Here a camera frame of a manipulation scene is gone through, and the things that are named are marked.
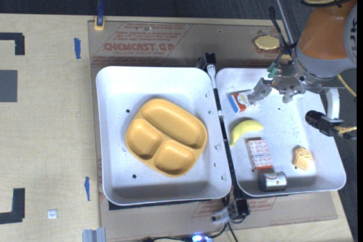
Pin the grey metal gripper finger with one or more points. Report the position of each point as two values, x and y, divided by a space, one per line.
261 89
288 97

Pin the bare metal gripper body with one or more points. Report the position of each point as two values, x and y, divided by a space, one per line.
287 80

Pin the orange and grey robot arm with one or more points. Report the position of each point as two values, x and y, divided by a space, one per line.
320 31

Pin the white orange blue carton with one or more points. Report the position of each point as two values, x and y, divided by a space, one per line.
238 102

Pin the white plastic tray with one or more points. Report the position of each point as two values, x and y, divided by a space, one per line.
119 136
283 127

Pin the yellow banana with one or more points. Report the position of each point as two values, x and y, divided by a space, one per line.
244 127

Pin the yellow round biscuit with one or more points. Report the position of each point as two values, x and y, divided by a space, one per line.
266 42

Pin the thin black and white rod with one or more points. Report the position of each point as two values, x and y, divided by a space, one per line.
224 130

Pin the yellow toy fries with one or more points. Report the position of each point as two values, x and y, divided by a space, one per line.
303 158

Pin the orange patterned carton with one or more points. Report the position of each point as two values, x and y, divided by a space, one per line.
259 154

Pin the silver can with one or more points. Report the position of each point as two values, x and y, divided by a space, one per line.
272 182

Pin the brown cardboard board red print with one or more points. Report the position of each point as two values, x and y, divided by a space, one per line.
175 42

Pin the yellow divided plate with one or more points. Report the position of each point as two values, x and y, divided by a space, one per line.
167 133

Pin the black cylinder on white bracket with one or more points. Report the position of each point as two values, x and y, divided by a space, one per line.
320 120

